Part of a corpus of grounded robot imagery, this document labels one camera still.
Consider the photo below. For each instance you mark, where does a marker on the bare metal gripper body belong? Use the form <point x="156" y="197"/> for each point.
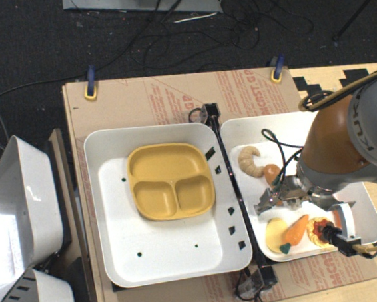
<point x="299" y="189"/>

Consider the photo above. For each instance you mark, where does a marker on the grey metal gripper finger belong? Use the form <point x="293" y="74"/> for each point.
<point x="295" y="203"/>
<point x="264" y="201"/>

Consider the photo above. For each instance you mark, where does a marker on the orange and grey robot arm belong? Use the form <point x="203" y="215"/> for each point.
<point x="334" y="138"/>

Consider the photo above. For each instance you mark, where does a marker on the orange carrot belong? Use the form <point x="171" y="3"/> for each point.
<point x="297" y="231"/>

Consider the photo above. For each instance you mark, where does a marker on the orange rounded toy food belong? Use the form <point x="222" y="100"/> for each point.
<point x="272" y="172"/>

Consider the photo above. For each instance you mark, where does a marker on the yellow toy food slice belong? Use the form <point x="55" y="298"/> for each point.
<point x="274" y="233"/>

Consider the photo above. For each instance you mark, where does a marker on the thin black rod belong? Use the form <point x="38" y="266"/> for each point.
<point x="235" y="182"/>

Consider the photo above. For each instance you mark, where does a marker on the yellow biscuit with red centre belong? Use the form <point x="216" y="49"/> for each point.
<point x="315" y="232"/>

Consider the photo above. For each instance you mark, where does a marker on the beige croissant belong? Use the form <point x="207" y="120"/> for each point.
<point x="248" y="165"/>

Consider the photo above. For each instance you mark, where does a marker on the white plastic tray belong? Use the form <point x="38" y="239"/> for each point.
<point x="172" y="249"/>
<point x="366" y="215"/>

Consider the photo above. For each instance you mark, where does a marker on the yellow divided plate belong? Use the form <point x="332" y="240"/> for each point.
<point x="171" y="182"/>

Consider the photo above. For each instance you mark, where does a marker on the brown cardboard board red print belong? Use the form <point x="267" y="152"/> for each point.
<point x="130" y="103"/>

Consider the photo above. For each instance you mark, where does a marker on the black cylinder on white bracket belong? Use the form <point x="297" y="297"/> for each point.
<point x="346" y="231"/>

